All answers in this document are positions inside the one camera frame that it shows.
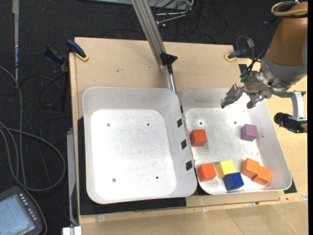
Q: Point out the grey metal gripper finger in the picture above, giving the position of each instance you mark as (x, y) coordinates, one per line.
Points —
(255, 101)
(231, 97)

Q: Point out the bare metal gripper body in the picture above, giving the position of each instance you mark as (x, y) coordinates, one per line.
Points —
(258, 83)

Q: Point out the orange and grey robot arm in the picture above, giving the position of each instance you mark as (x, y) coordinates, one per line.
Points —
(286, 40)

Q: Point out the purple cube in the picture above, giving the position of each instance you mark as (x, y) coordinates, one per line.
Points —
(249, 132)

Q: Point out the white plastic tray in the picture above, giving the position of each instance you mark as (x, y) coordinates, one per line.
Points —
(222, 146)
(132, 150)

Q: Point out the red-orange cube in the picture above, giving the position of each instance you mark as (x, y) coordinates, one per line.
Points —
(206, 172)
(198, 138)

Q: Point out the orange cube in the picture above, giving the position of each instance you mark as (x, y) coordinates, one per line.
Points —
(263, 176)
(249, 167)

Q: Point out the yellow cube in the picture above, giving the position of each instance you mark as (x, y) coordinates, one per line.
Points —
(225, 168)

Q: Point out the blue cube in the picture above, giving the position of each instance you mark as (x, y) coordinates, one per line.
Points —
(233, 181)

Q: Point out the pale wood board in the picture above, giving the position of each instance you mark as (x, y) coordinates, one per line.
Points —
(122, 65)

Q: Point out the black cylinder on white bracket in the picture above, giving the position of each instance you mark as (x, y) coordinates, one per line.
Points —
(288, 122)

